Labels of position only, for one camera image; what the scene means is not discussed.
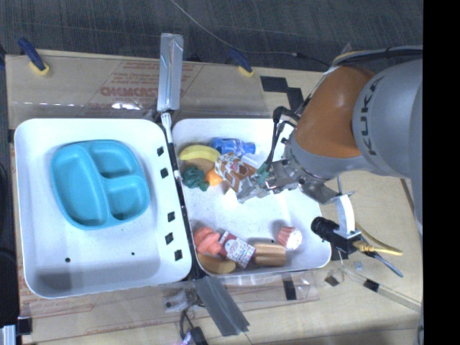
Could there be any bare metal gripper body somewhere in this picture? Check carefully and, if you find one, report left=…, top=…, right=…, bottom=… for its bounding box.
left=257, top=159, right=341, bottom=206

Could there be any brown and white carton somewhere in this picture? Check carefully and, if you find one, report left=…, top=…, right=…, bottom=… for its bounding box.
left=213, top=152, right=258, bottom=194

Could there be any white plastic tray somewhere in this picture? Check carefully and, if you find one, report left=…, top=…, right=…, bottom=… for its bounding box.
left=171, top=117, right=332, bottom=277
left=13, top=117, right=193, bottom=299

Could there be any orange carrot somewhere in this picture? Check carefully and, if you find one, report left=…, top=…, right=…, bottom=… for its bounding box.
left=205, top=168, right=224, bottom=188

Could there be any blue plastic bottle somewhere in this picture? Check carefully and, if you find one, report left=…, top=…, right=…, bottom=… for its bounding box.
left=209, top=137, right=257, bottom=157

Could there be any pink and white cupcake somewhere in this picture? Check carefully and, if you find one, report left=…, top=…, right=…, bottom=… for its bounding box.
left=276, top=225, right=304, bottom=252

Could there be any red and white carton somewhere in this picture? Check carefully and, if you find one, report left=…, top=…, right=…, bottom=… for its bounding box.
left=218, top=230, right=257, bottom=270

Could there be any green broccoli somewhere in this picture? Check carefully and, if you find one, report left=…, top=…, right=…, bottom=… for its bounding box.
left=181, top=165, right=211, bottom=193

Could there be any brown bread bun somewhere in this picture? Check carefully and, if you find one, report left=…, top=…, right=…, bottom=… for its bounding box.
left=252, top=242, right=288, bottom=267

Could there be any orange-pink toy shrimp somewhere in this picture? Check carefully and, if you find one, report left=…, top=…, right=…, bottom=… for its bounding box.
left=193, top=226, right=222, bottom=257

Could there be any yellow banana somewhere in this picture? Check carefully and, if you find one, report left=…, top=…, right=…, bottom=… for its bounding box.
left=178, top=144, right=222, bottom=163

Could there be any blue divided plate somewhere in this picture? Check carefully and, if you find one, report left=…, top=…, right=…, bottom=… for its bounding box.
left=49, top=139, right=152, bottom=230

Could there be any brown cardboard board, red print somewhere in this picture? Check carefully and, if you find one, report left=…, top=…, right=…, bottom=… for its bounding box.
left=5, top=48, right=321, bottom=344

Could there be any black cylinder on white bracket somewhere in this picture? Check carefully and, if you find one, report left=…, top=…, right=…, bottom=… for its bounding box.
left=310, top=191, right=362, bottom=257

